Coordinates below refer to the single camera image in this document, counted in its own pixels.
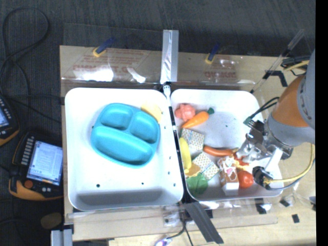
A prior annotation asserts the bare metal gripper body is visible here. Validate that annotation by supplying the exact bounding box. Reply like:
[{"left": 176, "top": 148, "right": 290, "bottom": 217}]
[{"left": 245, "top": 120, "right": 293, "bottom": 159}]

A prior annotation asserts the orange and yellow toy piece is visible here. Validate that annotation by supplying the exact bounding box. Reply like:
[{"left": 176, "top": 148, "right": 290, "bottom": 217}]
[{"left": 232, "top": 153, "right": 250, "bottom": 172}]

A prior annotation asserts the red tomato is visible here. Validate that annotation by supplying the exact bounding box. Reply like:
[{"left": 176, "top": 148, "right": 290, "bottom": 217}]
[{"left": 237, "top": 170, "right": 255, "bottom": 189}]

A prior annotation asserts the orange sausage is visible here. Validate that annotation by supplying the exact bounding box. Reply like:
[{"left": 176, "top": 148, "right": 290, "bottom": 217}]
[{"left": 203, "top": 145, "right": 239, "bottom": 157}]

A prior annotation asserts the white plastic tray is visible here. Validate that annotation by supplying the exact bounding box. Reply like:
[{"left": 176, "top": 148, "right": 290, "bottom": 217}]
[
  {"left": 170, "top": 88, "right": 284, "bottom": 202},
  {"left": 64, "top": 87, "right": 185, "bottom": 212}
]

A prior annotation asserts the white and brown carton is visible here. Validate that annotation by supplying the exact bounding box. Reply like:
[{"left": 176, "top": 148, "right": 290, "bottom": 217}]
[{"left": 217, "top": 155, "right": 240, "bottom": 197}]

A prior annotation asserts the white patterned carton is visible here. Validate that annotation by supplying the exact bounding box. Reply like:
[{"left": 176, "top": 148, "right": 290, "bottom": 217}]
[
  {"left": 192, "top": 152, "right": 220, "bottom": 180},
  {"left": 180, "top": 128, "right": 206, "bottom": 152}
]

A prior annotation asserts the yellow flower-shaped biscuit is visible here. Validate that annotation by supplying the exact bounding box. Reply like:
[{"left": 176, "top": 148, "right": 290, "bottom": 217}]
[{"left": 184, "top": 162, "right": 201, "bottom": 178}]

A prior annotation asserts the orange carrot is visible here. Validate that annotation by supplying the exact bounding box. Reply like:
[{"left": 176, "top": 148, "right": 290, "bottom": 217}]
[{"left": 180, "top": 108, "right": 215, "bottom": 130}]

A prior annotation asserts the green toy leaf vegetable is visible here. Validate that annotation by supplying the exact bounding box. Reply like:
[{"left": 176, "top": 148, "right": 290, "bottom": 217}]
[{"left": 186, "top": 173, "right": 209, "bottom": 197}]

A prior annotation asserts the yellow banana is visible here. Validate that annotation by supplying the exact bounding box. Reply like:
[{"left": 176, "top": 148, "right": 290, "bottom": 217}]
[{"left": 178, "top": 137, "right": 193, "bottom": 171}]

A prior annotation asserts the pink toy food piece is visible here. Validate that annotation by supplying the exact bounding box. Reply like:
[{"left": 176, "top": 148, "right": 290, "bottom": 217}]
[{"left": 174, "top": 103, "right": 196, "bottom": 122}]

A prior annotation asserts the yellow round biscuit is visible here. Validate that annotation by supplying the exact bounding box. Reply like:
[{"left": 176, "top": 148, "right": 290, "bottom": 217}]
[{"left": 140, "top": 102, "right": 162, "bottom": 123}]

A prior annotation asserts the blue divided plate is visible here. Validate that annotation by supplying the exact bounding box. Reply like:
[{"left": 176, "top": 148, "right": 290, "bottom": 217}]
[{"left": 90, "top": 102, "right": 161, "bottom": 169}]

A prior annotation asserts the black cylinder on white bracket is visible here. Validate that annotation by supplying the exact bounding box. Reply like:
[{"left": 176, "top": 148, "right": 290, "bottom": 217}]
[{"left": 252, "top": 149, "right": 283, "bottom": 191}]

